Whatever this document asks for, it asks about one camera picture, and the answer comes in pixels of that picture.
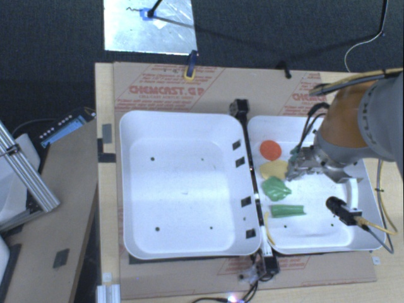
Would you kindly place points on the white plastic tray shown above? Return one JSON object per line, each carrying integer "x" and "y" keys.
{"x": 315, "y": 229}
{"x": 180, "y": 194}

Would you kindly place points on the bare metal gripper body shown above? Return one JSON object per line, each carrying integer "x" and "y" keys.
{"x": 311, "y": 161}

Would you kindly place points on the yellow thin curved strip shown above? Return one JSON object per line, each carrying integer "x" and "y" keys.
{"x": 268, "y": 229}

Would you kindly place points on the black cylinder on white bracket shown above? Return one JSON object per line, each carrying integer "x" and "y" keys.
{"x": 342, "y": 210}

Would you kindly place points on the green toy lettuce leaf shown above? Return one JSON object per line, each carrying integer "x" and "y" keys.
{"x": 275, "y": 189}

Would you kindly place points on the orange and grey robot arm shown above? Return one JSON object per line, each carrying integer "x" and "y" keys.
{"x": 378, "y": 115}

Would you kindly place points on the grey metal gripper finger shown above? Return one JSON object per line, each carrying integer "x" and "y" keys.
{"x": 289, "y": 175}
{"x": 300, "y": 174}

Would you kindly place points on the brown cardboard board red print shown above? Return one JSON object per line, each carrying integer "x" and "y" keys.
{"x": 176, "y": 276}

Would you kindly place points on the thin black and white rod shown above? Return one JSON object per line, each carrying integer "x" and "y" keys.
{"x": 252, "y": 175}

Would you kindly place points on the orange round disc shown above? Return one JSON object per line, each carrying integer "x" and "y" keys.
{"x": 270, "y": 150}

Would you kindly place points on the green toy vegetable piece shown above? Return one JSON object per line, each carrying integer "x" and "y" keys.
{"x": 285, "y": 210}

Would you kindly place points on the yellow flat toy piece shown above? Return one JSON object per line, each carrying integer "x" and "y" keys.
{"x": 273, "y": 169}

